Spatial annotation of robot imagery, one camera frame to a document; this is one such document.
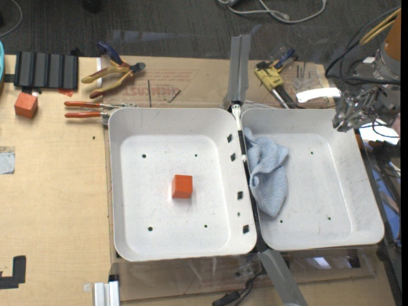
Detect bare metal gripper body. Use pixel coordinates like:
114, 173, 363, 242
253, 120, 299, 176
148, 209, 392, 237
349, 82, 401, 124

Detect white plastic tray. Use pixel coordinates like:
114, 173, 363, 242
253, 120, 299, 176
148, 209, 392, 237
239, 108, 386, 252
107, 106, 258, 263

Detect light blue cloth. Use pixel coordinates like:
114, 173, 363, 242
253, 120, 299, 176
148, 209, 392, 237
243, 127, 290, 219

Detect orange cube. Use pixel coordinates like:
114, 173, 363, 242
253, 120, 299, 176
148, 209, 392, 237
171, 174, 194, 200
14, 91, 39, 119

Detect black ribbed block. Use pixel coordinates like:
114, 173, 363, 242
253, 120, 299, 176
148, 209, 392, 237
13, 51, 79, 91

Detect yellow-handled cutting pliers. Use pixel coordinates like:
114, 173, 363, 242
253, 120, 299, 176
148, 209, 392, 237
80, 61, 147, 99

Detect red-handled pliers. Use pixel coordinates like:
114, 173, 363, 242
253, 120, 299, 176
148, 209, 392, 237
64, 101, 129, 120

